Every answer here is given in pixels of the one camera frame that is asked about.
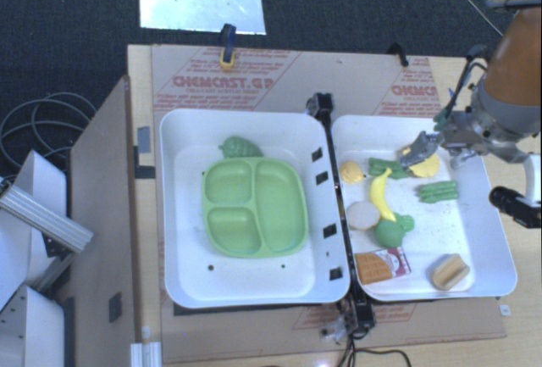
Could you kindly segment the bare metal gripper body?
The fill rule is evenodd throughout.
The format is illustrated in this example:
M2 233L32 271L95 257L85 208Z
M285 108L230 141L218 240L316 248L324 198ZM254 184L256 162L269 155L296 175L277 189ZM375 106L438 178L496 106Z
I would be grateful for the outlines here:
M442 111L438 116L438 132L442 135L440 145L455 164L488 154L510 164L520 164L528 158L517 146L523 136L503 129L484 111L452 110L449 114Z

